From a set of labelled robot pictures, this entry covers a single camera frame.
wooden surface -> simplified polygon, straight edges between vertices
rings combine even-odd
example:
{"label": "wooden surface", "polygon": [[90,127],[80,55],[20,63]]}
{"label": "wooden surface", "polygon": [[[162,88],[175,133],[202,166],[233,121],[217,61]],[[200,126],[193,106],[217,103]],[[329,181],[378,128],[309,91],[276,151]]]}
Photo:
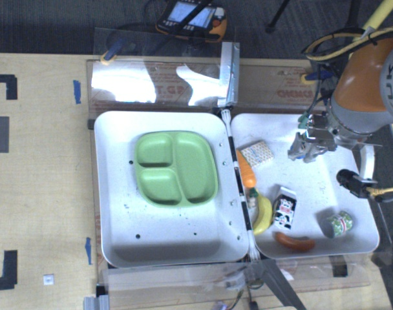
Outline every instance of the wooden surface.
{"label": "wooden surface", "polygon": [[[0,310],[82,309],[83,298],[95,293],[98,273],[87,129],[86,62],[91,58],[0,54],[0,74],[18,78],[18,100],[7,101],[0,84],[0,116],[10,117],[10,151],[0,154],[0,276],[3,252],[18,251],[18,284],[0,291]],[[80,104],[74,97],[74,80],[81,84]],[[92,265],[86,238],[91,238]],[[43,285],[44,274],[54,274],[55,284]],[[308,309],[390,309],[380,272],[371,263],[368,277],[370,285],[299,293],[299,297]],[[263,309],[281,307],[274,296],[257,301]],[[235,309],[248,309],[246,300]]]}

green plate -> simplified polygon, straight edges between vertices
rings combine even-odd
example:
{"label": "green plate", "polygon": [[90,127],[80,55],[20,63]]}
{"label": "green plate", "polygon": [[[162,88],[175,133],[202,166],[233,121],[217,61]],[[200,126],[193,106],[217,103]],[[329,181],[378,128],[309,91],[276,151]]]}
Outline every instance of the green plate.
{"label": "green plate", "polygon": [[135,146],[140,194],[159,206],[188,207],[217,194],[218,177],[208,142],[194,132],[154,132]]}

sausage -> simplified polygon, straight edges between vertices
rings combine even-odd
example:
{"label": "sausage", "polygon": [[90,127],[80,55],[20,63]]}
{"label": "sausage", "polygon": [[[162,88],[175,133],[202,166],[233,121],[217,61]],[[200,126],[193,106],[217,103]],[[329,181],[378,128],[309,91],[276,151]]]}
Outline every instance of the sausage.
{"label": "sausage", "polygon": [[294,239],[285,235],[283,232],[275,233],[275,239],[283,246],[296,251],[309,251],[315,247],[315,241],[313,239]]}

gray carpet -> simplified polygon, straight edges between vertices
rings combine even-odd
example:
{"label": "gray carpet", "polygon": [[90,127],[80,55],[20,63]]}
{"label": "gray carpet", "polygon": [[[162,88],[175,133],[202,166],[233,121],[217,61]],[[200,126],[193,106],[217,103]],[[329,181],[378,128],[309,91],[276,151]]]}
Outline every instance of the gray carpet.
{"label": "gray carpet", "polygon": [[[95,28],[118,28],[132,23],[154,23],[162,0],[0,0],[0,52],[93,54]],[[264,26],[283,0],[215,0],[228,12],[225,40],[240,42],[241,57],[303,58],[301,50],[317,37],[342,28],[351,0],[292,0],[273,34]],[[357,24],[362,26],[382,0],[363,0]],[[132,30],[143,30],[141,24]],[[393,12],[383,26],[393,25]],[[383,147],[377,152],[376,178],[382,187],[393,186],[393,140],[389,129],[374,136]],[[376,262],[381,266],[393,305],[393,203],[374,205],[381,245]]]}

yellow banana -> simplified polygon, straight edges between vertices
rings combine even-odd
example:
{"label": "yellow banana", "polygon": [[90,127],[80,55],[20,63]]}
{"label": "yellow banana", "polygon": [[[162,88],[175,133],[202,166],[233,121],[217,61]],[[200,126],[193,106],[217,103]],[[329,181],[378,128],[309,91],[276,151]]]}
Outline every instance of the yellow banana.
{"label": "yellow banana", "polygon": [[271,201],[261,195],[255,188],[250,190],[250,196],[257,199],[257,205],[259,206],[259,216],[253,224],[254,235],[258,235],[270,227],[273,220],[273,206]]}

